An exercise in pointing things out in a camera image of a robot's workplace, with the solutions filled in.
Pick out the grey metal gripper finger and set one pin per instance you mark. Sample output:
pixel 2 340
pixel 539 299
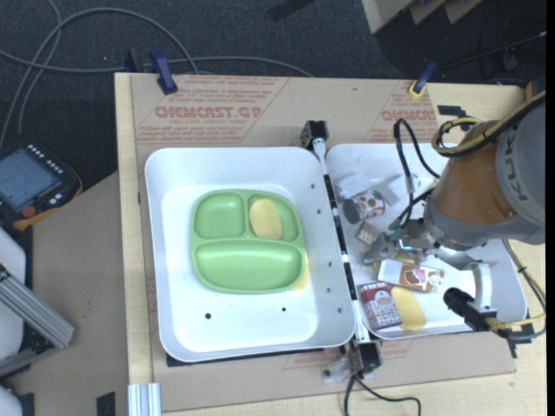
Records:
pixel 376 249
pixel 419 258

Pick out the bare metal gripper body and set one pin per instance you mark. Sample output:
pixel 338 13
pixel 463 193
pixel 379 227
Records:
pixel 422 238

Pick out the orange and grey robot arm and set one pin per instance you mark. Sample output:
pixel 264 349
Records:
pixel 472 189

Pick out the small checkered packet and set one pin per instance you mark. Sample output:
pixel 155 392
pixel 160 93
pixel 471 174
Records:
pixel 367 233

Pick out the white and brown carton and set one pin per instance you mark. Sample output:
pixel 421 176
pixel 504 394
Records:
pixel 412 275

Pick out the white can with red print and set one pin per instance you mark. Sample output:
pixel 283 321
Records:
pixel 368 205

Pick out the thin black and white rod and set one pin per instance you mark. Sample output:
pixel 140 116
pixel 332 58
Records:
pixel 336 215

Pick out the yellow oval toy food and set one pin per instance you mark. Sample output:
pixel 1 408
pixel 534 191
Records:
pixel 265 219
pixel 409 312

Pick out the red and white carton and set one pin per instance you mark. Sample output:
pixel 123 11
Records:
pixel 378 308

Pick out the white plastic tray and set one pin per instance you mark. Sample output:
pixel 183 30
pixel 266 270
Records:
pixel 243 323
pixel 451 314

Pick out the green divided plate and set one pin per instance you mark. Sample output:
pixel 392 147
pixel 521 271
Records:
pixel 243 262

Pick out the brown cardboard board red print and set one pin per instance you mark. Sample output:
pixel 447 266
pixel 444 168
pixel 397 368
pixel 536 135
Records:
pixel 260 111

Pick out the black cylinder on white bracket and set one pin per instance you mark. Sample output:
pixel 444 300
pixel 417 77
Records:
pixel 474 301

